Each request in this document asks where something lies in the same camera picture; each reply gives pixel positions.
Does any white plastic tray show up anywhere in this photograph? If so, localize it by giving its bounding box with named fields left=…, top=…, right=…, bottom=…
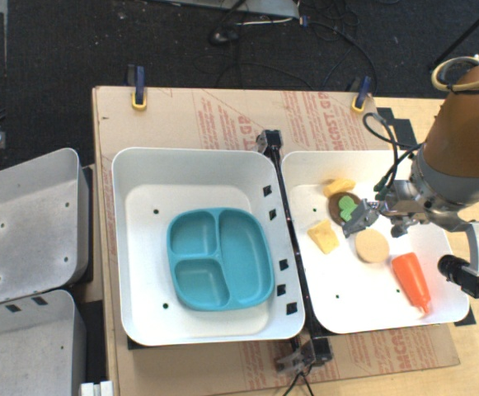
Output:
left=110, top=146, right=307, bottom=347
left=280, top=149, right=471, bottom=335

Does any brown cardboard board red print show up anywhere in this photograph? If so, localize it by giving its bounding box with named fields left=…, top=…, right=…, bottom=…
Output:
left=92, top=85, right=462, bottom=396

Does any orange carrot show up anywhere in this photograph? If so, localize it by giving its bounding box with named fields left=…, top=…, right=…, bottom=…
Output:
left=390, top=252, right=433, bottom=316

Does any green toy lettuce piece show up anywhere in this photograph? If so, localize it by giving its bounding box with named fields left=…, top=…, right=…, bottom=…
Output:
left=337, top=194, right=360, bottom=223

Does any yellow toy food piece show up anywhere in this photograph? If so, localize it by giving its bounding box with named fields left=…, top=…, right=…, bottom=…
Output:
left=322, top=177, right=357, bottom=200

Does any blue divided plate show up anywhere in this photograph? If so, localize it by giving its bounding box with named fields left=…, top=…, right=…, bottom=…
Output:
left=166, top=206, right=276, bottom=313

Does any yellow cheese wedge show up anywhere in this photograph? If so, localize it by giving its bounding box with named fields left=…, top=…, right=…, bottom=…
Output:
left=307, top=219, right=341, bottom=256

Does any tan round biscuit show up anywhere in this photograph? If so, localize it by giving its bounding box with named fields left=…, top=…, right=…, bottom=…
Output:
left=354, top=228, right=391, bottom=264

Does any black cylinder on white bracket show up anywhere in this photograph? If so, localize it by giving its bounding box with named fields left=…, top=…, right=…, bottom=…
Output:
left=437, top=220, right=479, bottom=300

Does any black block with thin wires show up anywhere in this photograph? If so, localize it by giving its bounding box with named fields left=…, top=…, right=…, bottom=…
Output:
left=275, top=336, right=334, bottom=373
left=256, top=129, right=284, bottom=156

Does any thin black rod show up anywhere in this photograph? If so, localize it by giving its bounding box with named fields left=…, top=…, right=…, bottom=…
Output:
left=268, top=146, right=321, bottom=342

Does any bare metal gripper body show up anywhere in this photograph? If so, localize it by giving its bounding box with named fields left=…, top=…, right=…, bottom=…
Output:
left=380, top=179, right=474, bottom=233

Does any brown round patty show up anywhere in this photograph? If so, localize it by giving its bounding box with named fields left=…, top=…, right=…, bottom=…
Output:
left=327, top=191, right=364, bottom=226

